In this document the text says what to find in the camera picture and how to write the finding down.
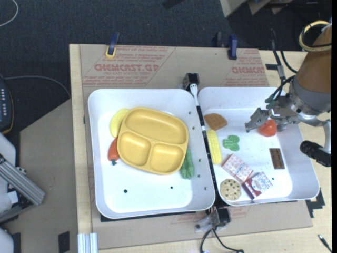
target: yellow corn cob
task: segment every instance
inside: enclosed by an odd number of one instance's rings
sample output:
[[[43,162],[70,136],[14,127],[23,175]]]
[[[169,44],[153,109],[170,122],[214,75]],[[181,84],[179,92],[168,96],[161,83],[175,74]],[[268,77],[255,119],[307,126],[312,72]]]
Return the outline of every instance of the yellow corn cob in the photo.
[[[207,130],[207,139],[209,141],[209,147],[213,164],[221,163],[221,148],[217,139],[216,132],[213,129]]]

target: banana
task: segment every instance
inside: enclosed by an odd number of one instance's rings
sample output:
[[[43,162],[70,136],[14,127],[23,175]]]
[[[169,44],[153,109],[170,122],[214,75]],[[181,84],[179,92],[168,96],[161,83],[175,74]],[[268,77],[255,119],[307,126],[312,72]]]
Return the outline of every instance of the banana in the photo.
[[[110,133],[115,138],[118,136],[118,132],[120,131],[122,121],[128,112],[128,109],[120,109],[115,113],[110,121]]]

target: white cable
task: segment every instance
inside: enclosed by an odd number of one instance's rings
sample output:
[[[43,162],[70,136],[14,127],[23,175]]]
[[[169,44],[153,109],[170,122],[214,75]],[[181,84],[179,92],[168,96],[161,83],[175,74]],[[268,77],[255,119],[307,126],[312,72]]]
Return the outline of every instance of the white cable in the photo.
[[[15,12],[14,16],[13,16],[9,21],[0,24],[0,27],[1,27],[1,26],[4,26],[4,25],[6,25],[6,24],[9,24],[12,20],[14,20],[14,19],[17,17],[17,14],[18,14],[18,12],[19,12],[19,5],[17,4],[17,2],[16,2],[15,0],[11,0],[11,1],[13,1],[13,3],[14,3],[15,6],[16,6],[16,12]]]

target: cardboard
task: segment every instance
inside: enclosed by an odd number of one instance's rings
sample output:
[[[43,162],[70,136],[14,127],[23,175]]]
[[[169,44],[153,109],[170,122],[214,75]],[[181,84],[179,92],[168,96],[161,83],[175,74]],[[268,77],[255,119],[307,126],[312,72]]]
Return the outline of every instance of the cardboard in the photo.
[[[102,221],[95,204],[88,96],[100,88],[177,88],[186,73],[199,74],[199,89],[269,86],[259,51],[238,49],[237,60],[229,60],[226,48],[116,48],[115,59],[108,60],[106,45],[80,45],[92,226],[98,235],[99,249],[201,238],[203,233],[195,231],[195,223],[206,216],[205,211]],[[219,231],[220,236],[312,226],[305,201],[229,207],[229,211],[232,222]]]

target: blue clamp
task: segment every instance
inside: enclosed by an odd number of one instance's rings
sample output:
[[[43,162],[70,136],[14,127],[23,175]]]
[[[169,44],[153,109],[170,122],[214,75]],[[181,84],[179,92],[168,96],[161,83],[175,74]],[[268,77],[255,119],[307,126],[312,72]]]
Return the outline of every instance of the blue clamp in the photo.
[[[229,47],[228,58],[230,60],[236,60],[237,37],[235,34],[231,34],[228,37],[228,47]]]
[[[115,32],[115,33],[112,34],[110,46],[108,46],[106,48],[106,51],[105,51],[105,57],[106,58],[113,59],[115,57],[115,55],[116,55],[115,45],[117,44],[119,37],[120,37],[119,32]]]

